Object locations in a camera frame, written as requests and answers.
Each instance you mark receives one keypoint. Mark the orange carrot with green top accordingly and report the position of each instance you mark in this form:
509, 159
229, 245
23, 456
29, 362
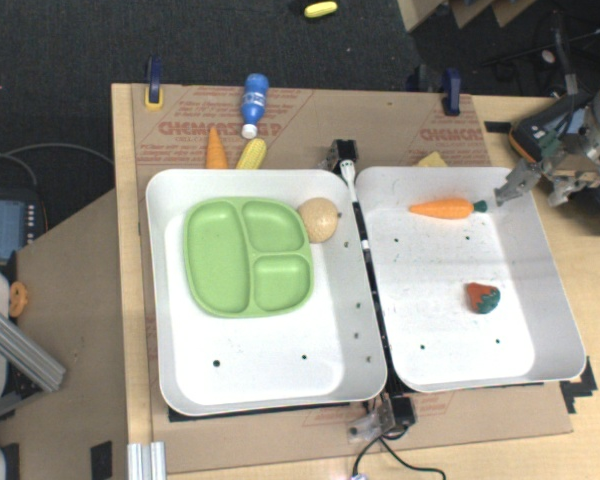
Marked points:
442, 208

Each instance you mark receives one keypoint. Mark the brown cardboard board red print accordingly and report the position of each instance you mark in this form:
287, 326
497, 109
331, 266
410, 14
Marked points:
300, 118

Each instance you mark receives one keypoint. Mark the yellow cheese wedge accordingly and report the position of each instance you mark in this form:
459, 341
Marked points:
431, 160

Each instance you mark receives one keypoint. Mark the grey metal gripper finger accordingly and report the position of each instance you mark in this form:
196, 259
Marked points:
566, 188
517, 180

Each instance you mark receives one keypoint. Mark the plain orange carrot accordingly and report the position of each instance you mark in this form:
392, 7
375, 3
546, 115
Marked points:
216, 154

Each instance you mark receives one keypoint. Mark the white plastic tray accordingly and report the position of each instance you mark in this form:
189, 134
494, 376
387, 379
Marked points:
430, 278
270, 358

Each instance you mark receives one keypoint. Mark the orange pretzel toy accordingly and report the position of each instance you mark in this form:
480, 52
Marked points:
18, 299

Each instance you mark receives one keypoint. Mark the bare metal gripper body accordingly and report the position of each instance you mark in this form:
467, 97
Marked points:
587, 150

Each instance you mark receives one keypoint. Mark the yellow oval toy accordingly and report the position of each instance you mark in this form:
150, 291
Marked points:
321, 9

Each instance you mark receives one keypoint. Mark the beige round bread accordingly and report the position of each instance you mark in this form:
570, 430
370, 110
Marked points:
320, 219

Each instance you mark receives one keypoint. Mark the thin black and white rod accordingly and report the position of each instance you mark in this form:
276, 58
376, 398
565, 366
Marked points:
350, 180

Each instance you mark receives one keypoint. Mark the blue bottle with white cap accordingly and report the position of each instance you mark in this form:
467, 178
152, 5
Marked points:
254, 103

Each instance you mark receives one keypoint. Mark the green divided plate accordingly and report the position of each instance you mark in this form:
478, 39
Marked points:
220, 258

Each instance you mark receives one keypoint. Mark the yellow corn cob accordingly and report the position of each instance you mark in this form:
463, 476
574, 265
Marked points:
252, 154

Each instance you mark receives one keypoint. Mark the red and green strawberry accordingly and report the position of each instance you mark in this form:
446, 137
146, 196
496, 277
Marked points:
482, 298

